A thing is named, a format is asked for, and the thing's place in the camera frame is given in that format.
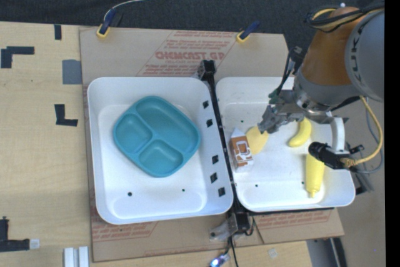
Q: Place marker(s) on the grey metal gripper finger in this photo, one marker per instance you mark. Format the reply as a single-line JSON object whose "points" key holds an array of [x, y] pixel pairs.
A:
{"points": [[275, 129], [262, 127]]}

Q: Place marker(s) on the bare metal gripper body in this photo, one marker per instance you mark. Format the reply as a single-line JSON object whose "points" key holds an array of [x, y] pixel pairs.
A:
{"points": [[289, 111]]}

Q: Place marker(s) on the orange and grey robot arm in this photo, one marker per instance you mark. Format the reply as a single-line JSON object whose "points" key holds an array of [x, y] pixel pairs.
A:
{"points": [[331, 56]]}

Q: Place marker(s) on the yellow toy food wedge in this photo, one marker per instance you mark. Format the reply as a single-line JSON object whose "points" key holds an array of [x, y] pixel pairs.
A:
{"points": [[257, 142]]}

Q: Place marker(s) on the yellow banana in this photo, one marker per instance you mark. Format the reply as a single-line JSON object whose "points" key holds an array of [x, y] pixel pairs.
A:
{"points": [[301, 136]]}

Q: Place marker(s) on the orange and white carton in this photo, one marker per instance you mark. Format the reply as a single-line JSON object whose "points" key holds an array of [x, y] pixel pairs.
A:
{"points": [[241, 151]]}

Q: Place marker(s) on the thin black rod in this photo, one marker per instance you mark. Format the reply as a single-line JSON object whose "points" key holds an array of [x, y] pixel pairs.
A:
{"points": [[222, 134]]}

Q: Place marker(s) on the white plastic tray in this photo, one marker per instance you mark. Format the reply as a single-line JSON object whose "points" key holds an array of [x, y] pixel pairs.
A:
{"points": [[281, 178], [150, 197]]}

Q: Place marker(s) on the yellow squeeze bottle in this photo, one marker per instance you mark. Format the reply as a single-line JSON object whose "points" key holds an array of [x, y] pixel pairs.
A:
{"points": [[314, 176]]}

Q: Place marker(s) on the blue divided plate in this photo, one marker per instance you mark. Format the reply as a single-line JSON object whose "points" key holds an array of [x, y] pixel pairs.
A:
{"points": [[156, 134]]}

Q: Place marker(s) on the brown cardboard board red print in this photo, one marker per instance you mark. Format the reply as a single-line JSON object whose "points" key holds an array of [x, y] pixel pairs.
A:
{"points": [[125, 53]]}

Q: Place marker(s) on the black cylinder on white bracket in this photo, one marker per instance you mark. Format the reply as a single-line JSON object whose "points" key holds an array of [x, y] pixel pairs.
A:
{"points": [[328, 155]]}

